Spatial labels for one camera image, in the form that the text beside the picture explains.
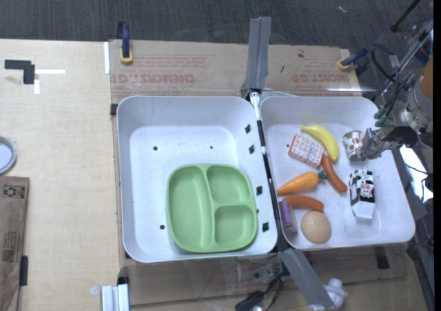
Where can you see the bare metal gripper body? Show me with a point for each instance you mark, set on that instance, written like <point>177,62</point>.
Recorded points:
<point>401,133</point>

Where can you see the beige bread roll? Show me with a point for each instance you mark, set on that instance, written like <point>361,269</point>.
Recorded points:
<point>315,227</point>

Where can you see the green divided plate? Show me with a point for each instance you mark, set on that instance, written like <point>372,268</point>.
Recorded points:
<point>189,206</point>

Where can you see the white round tape roll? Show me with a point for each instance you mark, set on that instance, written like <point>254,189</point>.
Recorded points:
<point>13,154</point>

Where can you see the orange sausage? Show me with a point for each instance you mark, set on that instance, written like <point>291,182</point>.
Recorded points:
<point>305,202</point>
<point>334,175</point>

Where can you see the orange and white carton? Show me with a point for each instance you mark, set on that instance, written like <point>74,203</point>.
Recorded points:
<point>305,151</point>

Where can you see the orange carrot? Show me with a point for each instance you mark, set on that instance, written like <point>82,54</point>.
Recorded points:
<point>298,183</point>

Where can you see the brown cardboard board, red print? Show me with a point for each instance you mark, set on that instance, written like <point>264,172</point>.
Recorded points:
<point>206,71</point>

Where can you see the brown paper bag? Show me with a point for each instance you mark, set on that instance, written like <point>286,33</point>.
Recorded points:
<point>12,233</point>

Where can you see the yellow banana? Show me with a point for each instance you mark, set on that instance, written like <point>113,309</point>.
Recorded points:
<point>325,137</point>

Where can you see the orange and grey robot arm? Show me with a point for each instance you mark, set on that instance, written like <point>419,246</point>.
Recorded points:
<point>425,96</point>

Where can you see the white plastic tray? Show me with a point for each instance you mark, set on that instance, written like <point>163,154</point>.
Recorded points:
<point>144,171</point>
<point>386,199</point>

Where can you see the white crumpled plastic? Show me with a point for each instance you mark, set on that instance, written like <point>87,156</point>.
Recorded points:
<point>336,290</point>

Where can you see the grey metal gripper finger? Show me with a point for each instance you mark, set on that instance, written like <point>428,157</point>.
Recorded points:
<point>370,153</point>
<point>370,137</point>

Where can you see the white can with colourful print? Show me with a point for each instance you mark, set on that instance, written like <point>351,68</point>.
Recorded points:
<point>352,144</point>

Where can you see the purple packet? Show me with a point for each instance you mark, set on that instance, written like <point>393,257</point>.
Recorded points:
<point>287,216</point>

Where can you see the black and white milk carton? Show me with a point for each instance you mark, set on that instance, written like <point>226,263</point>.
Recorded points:
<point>361,196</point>

